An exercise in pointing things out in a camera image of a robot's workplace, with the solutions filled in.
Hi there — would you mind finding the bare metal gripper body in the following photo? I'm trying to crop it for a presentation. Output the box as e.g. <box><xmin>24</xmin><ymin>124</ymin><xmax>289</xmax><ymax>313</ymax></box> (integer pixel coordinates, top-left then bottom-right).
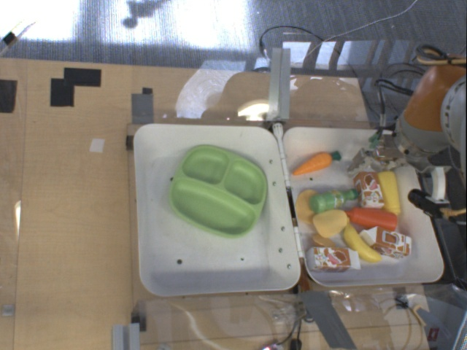
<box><xmin>364</xmin><ymin>133</ymin><xmax>408</xmax><ymax>170</ymax></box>

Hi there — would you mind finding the pale wood board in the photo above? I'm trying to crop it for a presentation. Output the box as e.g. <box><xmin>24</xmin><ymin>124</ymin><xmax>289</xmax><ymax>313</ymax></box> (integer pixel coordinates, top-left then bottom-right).
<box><xmin>126</xmin><ymin>69</ymin><xmax>453</xmax><ymax>350</ymax></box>

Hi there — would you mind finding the white plastic tray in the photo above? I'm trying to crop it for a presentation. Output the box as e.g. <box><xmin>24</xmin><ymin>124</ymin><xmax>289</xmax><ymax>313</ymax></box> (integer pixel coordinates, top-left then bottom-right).
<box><xmin>282</xmin><ymin>126</ymin><xmax>445</xmax><ymax>288</ymax></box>
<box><xmin>133</xmin><ymin>123</ymin><xmax>302</xmax><ymax>298</ymax></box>

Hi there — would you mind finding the orange carrot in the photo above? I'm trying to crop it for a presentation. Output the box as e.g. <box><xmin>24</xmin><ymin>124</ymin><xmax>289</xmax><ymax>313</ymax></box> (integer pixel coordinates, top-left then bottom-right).
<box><xmin>292</xmin><ymin>150</ymin><xmax>342</xmax><ymax>176</ymax></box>

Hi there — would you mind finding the yellow bottle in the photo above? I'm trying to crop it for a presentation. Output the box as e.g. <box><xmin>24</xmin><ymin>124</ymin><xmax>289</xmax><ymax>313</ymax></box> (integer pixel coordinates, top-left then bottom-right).
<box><xmin>377</xmin><ymin>171</ymin><xmax>402</xmax><ymax>217</ymax></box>

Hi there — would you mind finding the white and brown carton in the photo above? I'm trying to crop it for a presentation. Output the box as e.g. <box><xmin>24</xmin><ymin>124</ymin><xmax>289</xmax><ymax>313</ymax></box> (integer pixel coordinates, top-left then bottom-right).
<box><xmin>359</xmin><ymin>226</ymin><xmax>413</xmax><ymax>260</ymax></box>
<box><xmin>352</xmin><ymin>171</ymin><xmax>386</xmax><ymax>209</ymax></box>
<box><xmin>305</xmin><ymin>246</ymin><xmax>362</xmax><ymax>273</ymax></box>

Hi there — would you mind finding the green divided plate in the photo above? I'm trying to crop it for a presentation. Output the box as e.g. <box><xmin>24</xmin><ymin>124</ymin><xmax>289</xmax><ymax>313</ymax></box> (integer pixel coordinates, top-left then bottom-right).
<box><xmin>169</xmin><ymin>144</ymin><xmax>269</xmax><ymax>239</ymax></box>

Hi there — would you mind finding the yellow potato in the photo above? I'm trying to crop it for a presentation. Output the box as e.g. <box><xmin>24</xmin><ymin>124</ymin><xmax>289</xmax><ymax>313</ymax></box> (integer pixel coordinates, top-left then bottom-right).
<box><xmin>312</xmin><ymin>209</ymin><xmax>350</xmax><ymax>239</ymax></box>

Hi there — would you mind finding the yellow banana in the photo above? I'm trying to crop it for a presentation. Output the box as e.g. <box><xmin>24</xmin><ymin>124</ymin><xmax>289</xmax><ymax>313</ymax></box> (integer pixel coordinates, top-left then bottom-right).
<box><xmin>342</xmin><ymin>222</ymin><xmax>383</xmax><ymax>264</ymax></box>

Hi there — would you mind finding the green bottle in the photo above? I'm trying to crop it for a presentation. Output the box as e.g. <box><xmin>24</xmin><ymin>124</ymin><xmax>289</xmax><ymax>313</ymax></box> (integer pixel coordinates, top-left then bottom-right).
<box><xmin>309</xmin><ymin>189</ymin><xmax>360</xmax><ymax>214</ymax></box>

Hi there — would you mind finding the orange bottle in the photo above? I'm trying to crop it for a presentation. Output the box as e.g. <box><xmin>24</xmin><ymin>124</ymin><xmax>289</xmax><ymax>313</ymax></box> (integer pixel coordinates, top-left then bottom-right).
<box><xmin>345</xmin><ymin>206</ymin><xmax>398</xmax><ymax>232</ymax></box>

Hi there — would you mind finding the yellow round biscuit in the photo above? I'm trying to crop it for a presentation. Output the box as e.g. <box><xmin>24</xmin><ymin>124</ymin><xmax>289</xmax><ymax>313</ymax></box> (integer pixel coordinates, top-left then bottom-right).
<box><xmin>295</xmin><ymin>189</ymin><xmax>318</xmax><ymax>225</ymax></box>

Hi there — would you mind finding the black cylinder on white bracket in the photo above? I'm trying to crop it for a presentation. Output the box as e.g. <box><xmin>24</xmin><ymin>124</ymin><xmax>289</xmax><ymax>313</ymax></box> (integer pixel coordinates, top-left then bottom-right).
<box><xmin>407</xmin><ymin>166</ymin><xmax>452</xmax><ymax>219</ymax></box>

